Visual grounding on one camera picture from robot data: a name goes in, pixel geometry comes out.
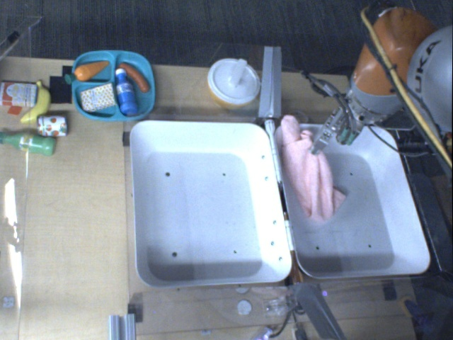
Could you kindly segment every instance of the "blue bottle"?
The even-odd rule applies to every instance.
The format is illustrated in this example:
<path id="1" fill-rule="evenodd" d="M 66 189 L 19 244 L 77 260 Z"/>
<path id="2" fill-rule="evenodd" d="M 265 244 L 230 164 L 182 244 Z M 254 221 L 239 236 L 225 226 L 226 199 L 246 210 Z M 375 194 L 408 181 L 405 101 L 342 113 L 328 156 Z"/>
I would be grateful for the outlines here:
<path id="1" fill-rule="evenodd" d="M 123 115 L 133 116 L 138 114 L 137 102 L 135 101 L 134 87 L 127 80 L 126 71 L 119 68 L 115 71 L 116 96 Z"/>

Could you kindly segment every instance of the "wooden table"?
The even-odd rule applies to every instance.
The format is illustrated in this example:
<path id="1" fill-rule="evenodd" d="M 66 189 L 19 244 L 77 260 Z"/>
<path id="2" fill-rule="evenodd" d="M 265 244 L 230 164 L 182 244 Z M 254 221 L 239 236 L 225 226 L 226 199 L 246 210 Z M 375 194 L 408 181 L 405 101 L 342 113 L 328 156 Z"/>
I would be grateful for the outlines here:
<path id="1" fill-rule="evenodd" d="M 42 79 L 48 86 L 50 76 L 60 76 L 62 66 L 71 64 L 8 57 L 0 63 L 0 77 Z M 156 106 L 150 118 L 253 120 L 257 103 L 230 113 L 211 101 L 207 69 L 153 66 L 153 70 Z M 345 77 L 328 79 L 340 89 L 347 86 Z M 315 94 L 300 74 L 282 75 L 283 113 L 307 115 L 311 122 L 320 123 L 335 106 L 333 100 Z M 157 291 L 137 282 L 130 260 L 130 178 L 122 141 L 131 124 L 89 120 L 70 104 L 53 104 L 51 111 L 65 114 L 69 126 L 68 136 L 57 139 L 53 156 L 30 155 L 27 163 L 24 153 L 0 147 L 0 194 L 14 177 L 18 221 L 26 222 L 20 339 L 107 339 L 108 316 L 125 315 L 134 295 L 151 298 L 148 310 L 156 315 L 151 324 L 159 327 L 147 329 L 138 324 L 143 334 L 138 339 L 250 339 L 257 325 L 281 323 L 282 317 L 265 316 L 266 299 L 285 293 L 278 286 Z M 2 130 L 22 128 L 18 118 L 7 115 L 1 106 L 0 118 Z M 3 261 L 4 248 L 0 250 Z M 408 280 L 396 286 L 399 293 L 411 294 Z M 376 334 L 380 339 L 386 339 L 386 334 L 415 338 L 411 321 L 398 303 L 384 301 L 380 283 L 358 287 L 346 283 L 341 288 L 327 283 L 326 288 L 331 309 L 351 339 Z M 12 290 L 4 286 L 1 294 L 7 296 Z M 238 315 L 241 298 L 248 299 L 258 315 Z M 4 314 L 0 314 L 0 334 L 6 335 L 2 339 L 15 339 L 14 316 Z M 306 315 L 300 320 L 310 339 L 316 339 Z M 291 328 L 280 338 L 291 339 Z M 147 331 L 160 334 L 146 335 Z"/>

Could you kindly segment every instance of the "white tray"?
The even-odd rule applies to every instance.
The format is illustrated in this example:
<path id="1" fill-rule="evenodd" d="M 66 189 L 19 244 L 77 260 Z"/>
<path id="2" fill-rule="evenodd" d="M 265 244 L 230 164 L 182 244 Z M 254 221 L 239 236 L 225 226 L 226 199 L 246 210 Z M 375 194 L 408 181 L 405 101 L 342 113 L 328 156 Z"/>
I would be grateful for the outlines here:
<path id="1" fill-rule="evenodd" d="M 320 125 L 301 125 L 313 133 Z M 396 146 L 385 130 L 374 129 Z M 364 129 L 351 146 L 333 138 L 324 152 L 346 194 L 325 224 L 306 218 L 283 173 L 297 259 L 315 278 L 397 276 L 426 271 L 430 252 L 399 154 Z"/>
<path id="2" fill-rule="evenodd" d="M 136 265 L 154 287 L 272 283 L 291 268 L 265 131 L 143 121 L 131 131 Z"/>

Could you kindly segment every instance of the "lid handle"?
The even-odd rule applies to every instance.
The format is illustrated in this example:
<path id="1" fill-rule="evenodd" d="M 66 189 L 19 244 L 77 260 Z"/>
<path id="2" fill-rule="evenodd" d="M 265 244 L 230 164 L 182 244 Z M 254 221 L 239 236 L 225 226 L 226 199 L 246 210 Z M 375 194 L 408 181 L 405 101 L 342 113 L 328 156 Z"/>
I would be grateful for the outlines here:
<path id="1" fill-rule="evenodd" d="M 236 88 L 241 81 L 243 73 L 247 67 L 247 61 L 244 59 L 238 60 L 238 62 L 233 66 L 231 71 L 231 76 L 229 77 L 229 83 Z"/>

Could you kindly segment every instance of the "green bottle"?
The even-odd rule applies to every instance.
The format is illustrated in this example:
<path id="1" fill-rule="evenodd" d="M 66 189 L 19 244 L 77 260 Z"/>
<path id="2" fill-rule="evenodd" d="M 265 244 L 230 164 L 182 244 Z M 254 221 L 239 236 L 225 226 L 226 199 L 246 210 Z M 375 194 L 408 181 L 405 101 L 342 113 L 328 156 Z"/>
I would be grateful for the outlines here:
<path id="1" fill-rule="evenodd" d="M 55 138 L 31 135 L 28 133 L 7 134 L 0 132 L 0 144 L 10 144 L 16 149 L 28 151 L 31 154 L 52 156 L 55 150 Z"/>

